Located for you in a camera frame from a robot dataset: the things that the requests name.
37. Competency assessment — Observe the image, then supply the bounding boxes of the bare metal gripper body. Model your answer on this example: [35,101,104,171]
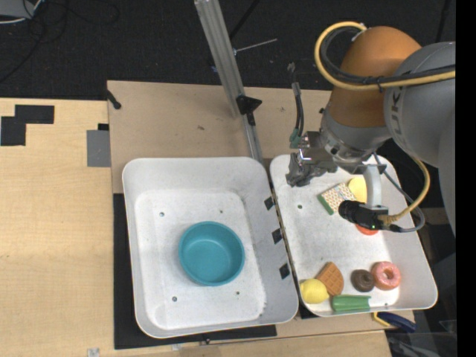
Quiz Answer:
[298,131,373,175]

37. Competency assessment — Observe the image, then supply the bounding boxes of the patterned biscuit with green edge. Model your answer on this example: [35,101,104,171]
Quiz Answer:
[316,181,358,216]

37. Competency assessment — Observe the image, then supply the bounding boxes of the pale yellow round toy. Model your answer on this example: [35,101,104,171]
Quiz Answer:
[347,176,369,205]

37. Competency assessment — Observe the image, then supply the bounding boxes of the white plastic tray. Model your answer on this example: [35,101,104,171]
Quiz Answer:
[121,156,300,340]
[268,153,440,318]

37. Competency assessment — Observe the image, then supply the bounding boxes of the orange round toy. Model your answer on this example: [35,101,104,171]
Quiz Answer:
[355,223,381,237]

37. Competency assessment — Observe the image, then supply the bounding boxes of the brown waffle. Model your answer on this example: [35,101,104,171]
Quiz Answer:
[315,261,345,298]

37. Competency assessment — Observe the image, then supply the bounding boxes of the teal bowl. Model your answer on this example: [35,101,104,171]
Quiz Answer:
[177,220,247,287]

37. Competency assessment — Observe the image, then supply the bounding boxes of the yellow lemon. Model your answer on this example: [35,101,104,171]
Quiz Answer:
[299,277,331,305]

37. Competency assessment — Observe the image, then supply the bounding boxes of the brown doughnut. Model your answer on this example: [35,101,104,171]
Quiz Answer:
[350,268,377,293]

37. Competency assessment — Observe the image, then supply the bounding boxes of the pink doughnut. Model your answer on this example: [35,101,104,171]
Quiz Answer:
[370,260,403,292]

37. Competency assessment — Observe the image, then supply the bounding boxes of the brown cardboard board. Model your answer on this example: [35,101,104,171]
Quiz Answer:
[106,80,417,338]

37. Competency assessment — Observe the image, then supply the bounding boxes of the green toy vegetable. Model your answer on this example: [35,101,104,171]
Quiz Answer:
[331,294,373,313]

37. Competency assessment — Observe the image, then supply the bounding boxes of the black cylinder on white bracket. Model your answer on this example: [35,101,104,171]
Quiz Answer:
[338,164,390,233]

